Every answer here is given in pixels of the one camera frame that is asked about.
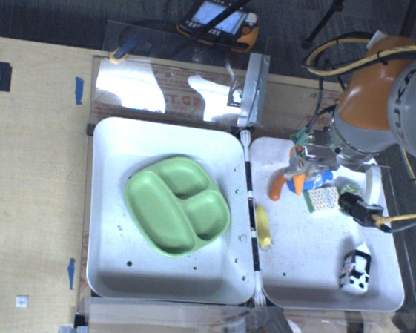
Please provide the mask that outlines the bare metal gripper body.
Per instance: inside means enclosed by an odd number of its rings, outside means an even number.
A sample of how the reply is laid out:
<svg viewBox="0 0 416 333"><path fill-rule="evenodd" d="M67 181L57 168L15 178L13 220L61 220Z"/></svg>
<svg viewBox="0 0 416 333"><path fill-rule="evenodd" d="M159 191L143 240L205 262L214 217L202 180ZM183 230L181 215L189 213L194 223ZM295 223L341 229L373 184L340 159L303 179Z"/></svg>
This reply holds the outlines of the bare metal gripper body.
<svg viewBox="0 0 416 333"><path fill-rule="evenodd" d="M319 168L335 171L349 165L347 148L347 143L334 128L324 127L312 131L303 146L302 156Z"/></svg>

